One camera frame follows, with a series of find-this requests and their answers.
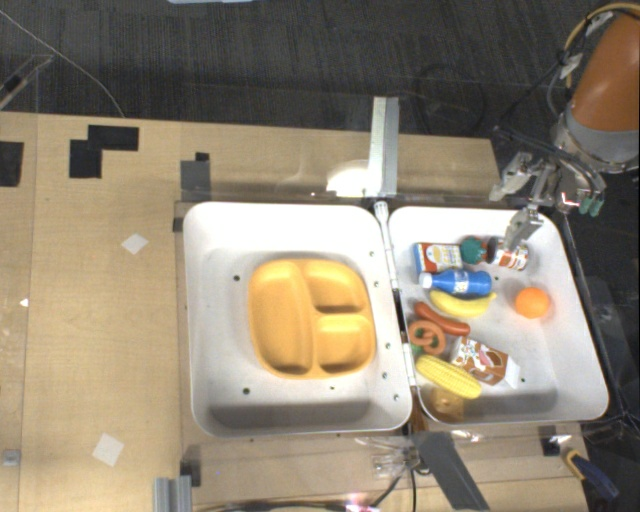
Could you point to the red and white bottle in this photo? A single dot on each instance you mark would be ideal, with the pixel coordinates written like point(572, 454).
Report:
point(512, 259)

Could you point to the red sausage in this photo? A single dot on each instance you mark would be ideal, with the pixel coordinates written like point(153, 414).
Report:
point(442, 321)

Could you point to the green small bottle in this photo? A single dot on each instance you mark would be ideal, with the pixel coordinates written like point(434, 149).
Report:
point(472, 251)

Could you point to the blue bottle with white cap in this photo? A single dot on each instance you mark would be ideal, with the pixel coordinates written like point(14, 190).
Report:
point(462, 282)

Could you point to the brown and white carton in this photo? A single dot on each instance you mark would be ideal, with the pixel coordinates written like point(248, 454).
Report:
point(482, 361)

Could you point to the yellow corn cob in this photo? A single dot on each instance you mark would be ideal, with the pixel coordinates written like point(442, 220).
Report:
point(447, 376)

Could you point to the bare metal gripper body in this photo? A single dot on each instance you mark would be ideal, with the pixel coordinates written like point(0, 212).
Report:
point(562, 182)

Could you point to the orange pretzel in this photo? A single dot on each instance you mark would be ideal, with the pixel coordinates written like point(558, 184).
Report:
point(417, 336)

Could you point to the orange divided plate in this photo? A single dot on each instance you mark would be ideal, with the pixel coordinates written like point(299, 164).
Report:
point(280, 320)

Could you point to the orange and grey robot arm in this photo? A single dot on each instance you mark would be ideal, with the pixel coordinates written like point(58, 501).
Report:
point(605, 85)

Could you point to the red white blue carton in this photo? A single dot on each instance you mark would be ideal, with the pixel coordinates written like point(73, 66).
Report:
point(437, 257)

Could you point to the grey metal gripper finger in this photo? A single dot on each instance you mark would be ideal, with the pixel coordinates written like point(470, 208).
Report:
point(512, 177)
point(522, 227)

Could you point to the white plastic tray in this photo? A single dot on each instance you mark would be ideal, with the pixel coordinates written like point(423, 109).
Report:
point(555, 370)
point(220, 380)

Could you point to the yellow banana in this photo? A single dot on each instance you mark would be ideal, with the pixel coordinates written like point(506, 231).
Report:
point(460, 306)

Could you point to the orange fruit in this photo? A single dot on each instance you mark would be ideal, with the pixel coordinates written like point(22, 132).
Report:
point(532, 302)

